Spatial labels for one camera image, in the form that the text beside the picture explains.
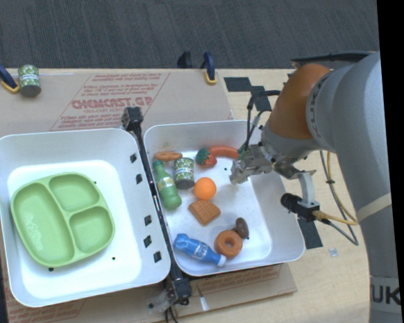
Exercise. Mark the green can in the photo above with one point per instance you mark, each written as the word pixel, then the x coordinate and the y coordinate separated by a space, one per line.
pixel 184 172
pixel 29 80

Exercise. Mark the red strawberry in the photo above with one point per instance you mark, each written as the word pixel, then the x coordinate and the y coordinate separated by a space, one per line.
pixel 207 158

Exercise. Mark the brown waffle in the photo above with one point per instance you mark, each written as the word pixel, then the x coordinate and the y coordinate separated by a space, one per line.
pixel 204 212

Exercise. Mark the brown cardboard board red print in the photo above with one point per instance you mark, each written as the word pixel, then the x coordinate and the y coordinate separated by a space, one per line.
pixel 61 98

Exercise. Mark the orange fruit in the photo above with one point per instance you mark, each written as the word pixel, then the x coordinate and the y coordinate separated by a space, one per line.
pixel 205 188

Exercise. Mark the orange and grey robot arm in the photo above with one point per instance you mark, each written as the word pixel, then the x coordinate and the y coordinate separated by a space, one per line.
pixel 355 117

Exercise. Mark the orange doughnut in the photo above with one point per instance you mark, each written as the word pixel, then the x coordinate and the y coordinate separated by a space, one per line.
pixel 219 244

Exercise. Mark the white plastic tray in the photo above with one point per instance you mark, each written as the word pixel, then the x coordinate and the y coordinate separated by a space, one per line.
pixel 127 267
pixel 247 202

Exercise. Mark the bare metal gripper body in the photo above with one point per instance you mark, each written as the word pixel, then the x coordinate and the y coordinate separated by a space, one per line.
pixel 257 160

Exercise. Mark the blue bottle white cap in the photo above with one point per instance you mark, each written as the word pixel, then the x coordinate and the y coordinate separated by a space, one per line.
pixel 195 248

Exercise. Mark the thin black and white rod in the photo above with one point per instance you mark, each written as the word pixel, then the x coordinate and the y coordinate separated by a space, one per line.
pixel 156 202

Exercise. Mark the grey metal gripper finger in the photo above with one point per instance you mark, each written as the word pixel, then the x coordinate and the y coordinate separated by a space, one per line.
pixel 238 165
pixel 235 178

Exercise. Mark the green divided plate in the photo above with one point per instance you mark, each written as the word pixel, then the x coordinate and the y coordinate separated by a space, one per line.
pixel 50 221

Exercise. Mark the orange sausage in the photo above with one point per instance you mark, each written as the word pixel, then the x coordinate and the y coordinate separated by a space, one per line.
pixel 223 151

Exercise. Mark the black cylinder on white bracket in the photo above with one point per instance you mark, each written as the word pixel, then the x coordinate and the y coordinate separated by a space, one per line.
pixel 307 210

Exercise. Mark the green bottle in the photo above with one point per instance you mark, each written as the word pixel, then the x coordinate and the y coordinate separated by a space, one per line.
pixel 168 189

